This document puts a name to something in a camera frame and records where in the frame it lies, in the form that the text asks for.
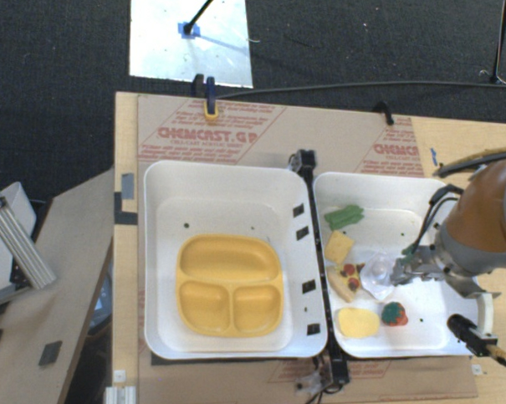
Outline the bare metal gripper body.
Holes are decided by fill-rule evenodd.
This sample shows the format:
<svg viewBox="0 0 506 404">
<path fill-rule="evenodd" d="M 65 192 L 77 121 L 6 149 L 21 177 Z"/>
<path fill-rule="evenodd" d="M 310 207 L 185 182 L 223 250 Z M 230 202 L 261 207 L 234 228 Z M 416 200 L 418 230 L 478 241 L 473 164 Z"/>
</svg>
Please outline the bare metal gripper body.
<svg viewBox="0 0 506 404">
<path fill-rule="evenodd" d="M 406 249 L 405 274 L 409 276 L 443 277 L 443 266 L 434 256 L 433 244 L 430 246 L 414 244 Z"/>
</svg>

